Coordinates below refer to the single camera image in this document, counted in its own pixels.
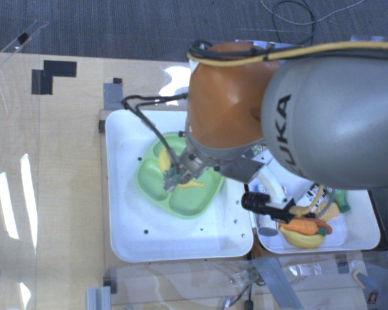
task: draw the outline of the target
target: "toy banana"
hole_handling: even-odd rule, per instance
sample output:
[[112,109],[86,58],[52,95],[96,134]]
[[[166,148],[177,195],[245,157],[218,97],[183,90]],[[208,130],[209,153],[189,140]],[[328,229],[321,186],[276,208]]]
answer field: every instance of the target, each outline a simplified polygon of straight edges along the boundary
[[[323,210],[323,208],[325,208],[326,206],[327,206],[327,201],[320,203],[319,207],[314,211],[314,213],[317,214],[321,212],[321,210]],[[324,222],[329,222],[332,218],[338,217],[340,214],[341,214],[341,211],[339,210],[338,205],[335,202],[333,202],[328,208],[328,210],[326,210],[326,212],[319,217],[319,219],[323,220]]]
[[279,230],[283,233],[286,240],[291,244],[299,248],[316,248],[319,247],[325,237],[321,234],[304,235],[294,231],[289,231],[284,227],[280,227]]
[[[161,173],[163,174],[164,171],[167,171],[169,167],[171,166],[171,160],[168,157],[167,149],[164,147],[160,151],[160,154],[158,155],[158,167],[160,168]],[[189,189],[192,187],[204,187],[204,183],[199,183],[194,180],[190,180],[187,183],[181,184],[179,183],[177,185],[177,188],[179,189]]]
[[322,196],[324,187],[322,185],[319,186],[318,193],[316,194],[315,198],[312,200],[312,203],[306,207],[300,207],[298,205],[294,205],[289,209],[289,213],[294,214],[297,217],[302,217],[312,211],[314,206],[317,204],[319,199]]

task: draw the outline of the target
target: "green plate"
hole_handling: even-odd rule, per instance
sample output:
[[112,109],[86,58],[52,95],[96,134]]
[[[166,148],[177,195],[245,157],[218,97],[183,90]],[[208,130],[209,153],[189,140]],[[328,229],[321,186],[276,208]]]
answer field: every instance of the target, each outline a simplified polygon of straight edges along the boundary
[[[164,135],[169,145],[177,155],[181,155],[186,147],[184,138],[175,133]],[[170,193],[162,187],[164,177],[158,167],[158,155],[164,145],[157,140],[142,158],[136,170],[136,184],[148,199],[159,207],[181,218],[195,218],[200,216],[214,200],[219,192],[224,178],[212,169],[207,169],[200,178],[194,179],[203,182],[204,187],[179,189]]]

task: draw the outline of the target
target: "white tray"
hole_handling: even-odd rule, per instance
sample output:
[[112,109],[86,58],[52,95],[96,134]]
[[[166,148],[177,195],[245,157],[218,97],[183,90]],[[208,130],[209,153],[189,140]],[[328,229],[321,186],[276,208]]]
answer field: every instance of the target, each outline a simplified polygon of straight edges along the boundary
[[[161,133],[184,130],[186,112],[145,111]],[[125,110],[106,124],[111,246],[126,262],[237,257],[253,244],[249,212],[241,207],[243,185],[226,179],[206,212],[185,220],[156,206],[139,191],[135,172],[156,140]]]
[[[300,199],[303,191],[312,184],[311,181],[288,172],[272,158],[269,152],[264,155],[264,160],[271,160],[269,167],[280,183],[286,185],[290,197],[294,196]],[[368,192],[349,191],[347,202],[350,211],[328,222],[333,232],[326,235],[325,241],[316,249],[302,249],[290,245],[281,232],[276,236],[259,234],[259,240],[266,249],[276,254],[354,251],[375,248],[380,242],[381,234]]]

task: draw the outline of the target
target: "metal bracket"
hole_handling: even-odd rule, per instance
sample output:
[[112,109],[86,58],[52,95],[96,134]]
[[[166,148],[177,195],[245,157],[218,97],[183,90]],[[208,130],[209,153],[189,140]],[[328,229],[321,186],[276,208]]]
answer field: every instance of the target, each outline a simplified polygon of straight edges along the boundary
[[113,83],[103,84],[103,109],[120,110],[124,109],[121,101],[124,98],[124,86],[122,79],[114,78]]
[[303,310],[303,306],[282,272],[277,258],[260,257],[252,262],[282,309]]
[[111,288],[91,288],[86,290],[86,310],[111,310]]

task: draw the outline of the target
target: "light wood surface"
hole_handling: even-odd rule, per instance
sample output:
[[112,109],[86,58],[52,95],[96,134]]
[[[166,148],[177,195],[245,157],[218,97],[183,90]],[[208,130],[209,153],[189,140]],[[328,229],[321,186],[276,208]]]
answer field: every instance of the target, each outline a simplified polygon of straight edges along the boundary
[[[45,59],[76,61],[77,76],[54,77],[53,95],[33,96],[31,70],[43,69]],[[20,234],[19,240],[8,237],[0,209],[0,309],[23,308],[21,282],[32,293],[27,309],[39,310],[85,309],[86,288],[102,286],[105,257],[112,255],[106,251],[109,243],[104,244],[103,235],[98,133],[103,84],[122,78],[125,95],[156,94],[171,81],[165,69],[176,65],[187,66],[161,61],[18,54],[0,70],[4,93],[0,92],[0,173],[5,171],[8,175]],[[36,253],[19,172],[19,160],[27,151],[38,204]],[[303,298],[313,298],[307,291],[301,293]],[[322,304],[327,290],[316,295],[318,304]],[[255,309],[277,309],[270,294],[256,297]],[[357,306],[363,300],[358,288],[346,288],[341,297]],[[216,298],[188,303],[175,300],[135,304],[134,309],[209,309],[218,302]]]

